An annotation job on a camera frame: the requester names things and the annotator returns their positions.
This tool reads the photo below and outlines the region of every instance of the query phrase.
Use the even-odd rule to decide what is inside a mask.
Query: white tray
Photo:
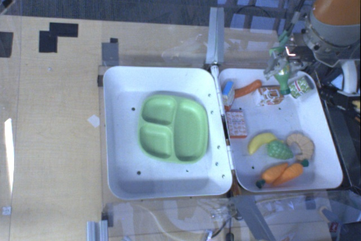
[[[189,97],[207,111],[208,148],[194,164],[145,155],[138,145],[144,100],[156,93]],[[108,184],[120,199],[220,195],[232,174],[214,79],[197,68],[113,67],[104,75]]]
[[[293,79],[304,75],[307,74],[298,72]],[[256,79],[261,80],[263,85],[279,85],[274,78],[266,81],[261,69],[225,69],[219,75],[221,88],[227,81],[233,81],[239,88]],[[331,189],[341,184],[340,161],[316,89],[297,99],[287,95],[280,104],[263,107],[256,106],[252,94],[249,94],[235,99],[232,108],[242,108],[248,131],[245,139],[231,139],[236,175],[243,188],[251,192],[274,192]],[[266,168],[280,163],[280,160],[267,156],[266,146],[253,155],[248,154],[249,141],[262,132],[271,132],[282,140],[291,133],[300,132],[314,141],[315,153],[303,175],[277,187],[266,185],[259,189],[256,186],[256,180]]]

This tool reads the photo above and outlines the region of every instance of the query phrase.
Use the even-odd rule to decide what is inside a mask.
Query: table surface
[[[2,17],[8,21],[16,19]],[[48,31],[50,22],[77,23],[78,37],[58,37],[57,53],[40,53],[39,31]],[[268,49],[276,41],[276,34],[234,29],[225,32],[230,44],[226,61],[230,65],[239,62],[263,66]],[[21,34],[19,31],[14,34],[21,38],[21,58],[10,240],[85,240],[87,221],[99,221],[103,209],[100,129],[88,121],[93,115],[99,116],[96,81],[102,64],[102,43],[118,38],[120,55],[124,56],[121,62],[130,65],[147,64],[151,59],[154,63],[168,60],[165,65],[174,66],[179,63],[168,56],[177,56],[179,60],[184,42],[198,45],[190,55],[204,56],[199,38],[208,35],[208,28],[22,17]],[[250,44],[255,40],[263,44],[261,49]],[[183,207],[184,219],[198,208],[191,200]],[[174,224],[166,221],[147,225],[173,233],[134,235],[131,240],[200,240],[202,234],[197,230],[192,234],[176,230]],[[330,240],[324,222],[308,226],[314,227],[310,232],[317,231],[324,240]],[[287,233],[279,224],[274,229]],[[240,230],[242,240],[252,240],[244,224],[235,230]]]

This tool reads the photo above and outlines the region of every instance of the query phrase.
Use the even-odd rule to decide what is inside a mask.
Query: orange carrot
[[[301,164],[299,164],[299,163],[292,164],[283,172],[283,174],[279,178],[277,178],[272,183],[272,185],[277,186],[284,182],[288,182],[292,179],[297,178],[302,173],[303,173],[303,166]]]
[[[240,89],[235,89],[235,98],[243,97],[244,95],[250,94],[251,92],[259,89],[262,86],[260,80],[255,80],[251,84],[241,87]]]
[[[276,180],[282,175],[282,173],[286,170],[287,167],[288,167],[288,163],[282,163],[279,165],[272,166],[269,169],[265,170],[261,175],[262,179],[256,182],[256,186],[258,188],[262,188],[262,186],[265,183],[267,184],[273,183],[274,180]]]

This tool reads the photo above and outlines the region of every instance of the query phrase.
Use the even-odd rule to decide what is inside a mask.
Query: green plate
[[[138,142],[155,159],[195,163],[208,145],[208,118],[198,102],[173,95],[148,97],[139,118]]]

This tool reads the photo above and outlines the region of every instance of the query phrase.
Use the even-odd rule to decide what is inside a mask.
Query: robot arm
[[[355,60],[360,60],[360,8],[361,0],[316,0],[302,35],[294,35],[294,45],[307,46],[317,61],[329,67],[341,65],[347,93],[354,93],[357,88]],[[290,60],[285,44],[292,32],[292,23],[294,25],[298,21],[299,14],[296,8],[290,29],[279,38],[277,54],[270,53],[271,60],[265,70],[267,78],[275,76],[278,79],[288,65],[291,72],[304,69],[299,64],[285,63],[285,60]]]

